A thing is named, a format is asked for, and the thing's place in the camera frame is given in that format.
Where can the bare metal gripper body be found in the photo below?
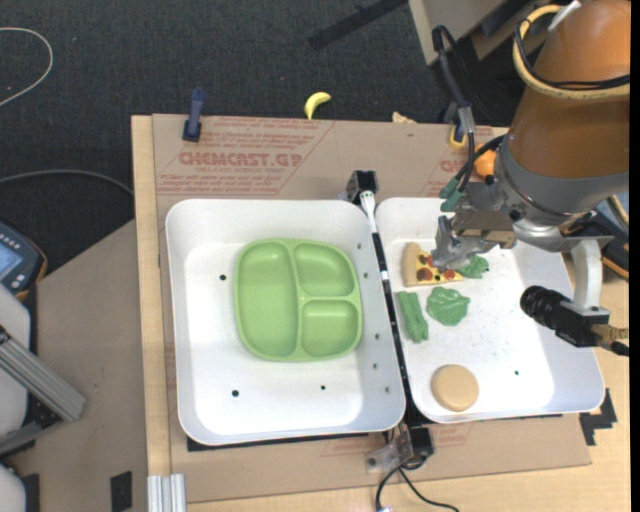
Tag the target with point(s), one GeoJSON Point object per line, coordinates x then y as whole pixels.
{"type": "Point", "coordinates": [487, 220]}

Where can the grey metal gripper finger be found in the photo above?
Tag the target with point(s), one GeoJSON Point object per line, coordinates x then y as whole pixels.
{"type": "Point", "coordinates": [443, 240]}
{"type": "Point", "coordinates": [470, 250]}

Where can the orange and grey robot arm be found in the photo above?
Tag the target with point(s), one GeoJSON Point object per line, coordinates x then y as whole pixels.
{"type": "Point", "coordinates": [565, 115]}

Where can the small green leafy vegetable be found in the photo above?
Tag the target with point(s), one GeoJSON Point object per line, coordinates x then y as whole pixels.
{"type": "Point", "coordinates": [477, 267]}

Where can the toy pizza slice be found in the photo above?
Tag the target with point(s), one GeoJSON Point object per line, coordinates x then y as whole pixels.
{"type": "Point", "coordinates": [419, 272]}

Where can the orange round toy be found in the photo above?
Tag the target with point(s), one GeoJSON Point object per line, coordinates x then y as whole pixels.
{"type": "Point", "coordinates": [484, 162]}

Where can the green lettuce leaf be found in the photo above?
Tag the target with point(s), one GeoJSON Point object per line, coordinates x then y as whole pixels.
{"type": "Point", "coordinates": [447, 306]}

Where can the thin black and white rod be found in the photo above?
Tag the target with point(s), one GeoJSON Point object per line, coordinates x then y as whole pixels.
{"type": "Point", "coordinates": [386, 280]}

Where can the white plastic tray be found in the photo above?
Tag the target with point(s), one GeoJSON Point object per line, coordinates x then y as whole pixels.
{"type": "Point", "coordinates": [210, 310]}
{"type": "Point", "coordinates": [505, 340]}

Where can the small beige crumpled piece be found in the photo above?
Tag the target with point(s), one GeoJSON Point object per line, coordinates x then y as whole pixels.
{"type": "Point", "coordinates": [402, 118]}

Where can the round tan biscuit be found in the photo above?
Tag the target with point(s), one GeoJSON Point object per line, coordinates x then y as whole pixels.
{"type": "Point", "coordinates": [455, 388]}

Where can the brown cardboard board red print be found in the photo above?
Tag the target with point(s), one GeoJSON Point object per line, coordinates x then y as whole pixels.
{"type": "Point", "coordinates": [280, 165]}

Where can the green divided plate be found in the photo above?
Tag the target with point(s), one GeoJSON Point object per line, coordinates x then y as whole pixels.
{"type": "Point", "coordinates": [270, 300]}

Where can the yellow banana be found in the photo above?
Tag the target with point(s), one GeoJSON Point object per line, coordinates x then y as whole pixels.
{"type": "Point", "coordinates": [315, 102]}

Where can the black cylinder on white bracket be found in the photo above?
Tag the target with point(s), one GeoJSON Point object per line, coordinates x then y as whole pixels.
{"type": "Point", "coordinates": [575, 315]}

